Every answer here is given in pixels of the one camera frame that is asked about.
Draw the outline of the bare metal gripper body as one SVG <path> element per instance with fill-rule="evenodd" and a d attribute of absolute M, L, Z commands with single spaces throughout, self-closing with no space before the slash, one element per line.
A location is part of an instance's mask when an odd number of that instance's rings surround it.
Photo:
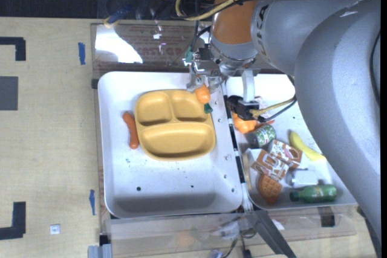
<path fill-rule="evenodd" d="M 202 47 L 184 52 L 183 61 L 198 75 L 231 77 L 242 67 L 242 49 L 238 47 Z"/>

